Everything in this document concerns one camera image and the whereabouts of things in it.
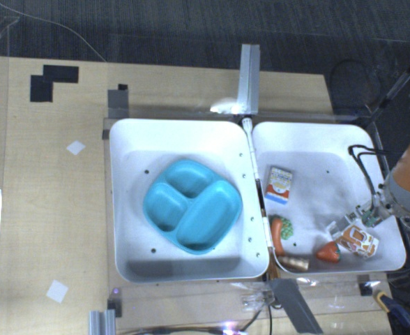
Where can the orange carrot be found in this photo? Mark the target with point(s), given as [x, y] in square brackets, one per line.
[277, 236]

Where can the thin black and white rod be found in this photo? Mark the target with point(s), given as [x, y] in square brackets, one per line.
[253, 155]

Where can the pale wood board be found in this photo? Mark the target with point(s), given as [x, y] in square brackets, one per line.
[51, 194]

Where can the white and orange carton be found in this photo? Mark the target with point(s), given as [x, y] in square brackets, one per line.
[360, 241]

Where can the white and red carton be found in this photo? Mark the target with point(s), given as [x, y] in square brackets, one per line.
[278, 185]

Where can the white plastic tray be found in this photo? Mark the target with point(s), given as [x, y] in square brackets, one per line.
[191, 138]
[316, 145]

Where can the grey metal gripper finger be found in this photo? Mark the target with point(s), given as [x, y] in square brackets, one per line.
[335, 229]

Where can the blue divided plate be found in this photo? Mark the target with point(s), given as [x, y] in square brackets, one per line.
[194, 208]

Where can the brown bread roll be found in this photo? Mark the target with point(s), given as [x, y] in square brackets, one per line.
[295, 262]

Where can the green broccoli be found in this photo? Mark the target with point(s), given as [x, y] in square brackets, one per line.
[287, 228]

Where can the red strawberry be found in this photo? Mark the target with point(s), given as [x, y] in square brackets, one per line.
[328, 252]

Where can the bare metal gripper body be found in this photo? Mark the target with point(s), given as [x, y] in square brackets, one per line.
[365, 210]

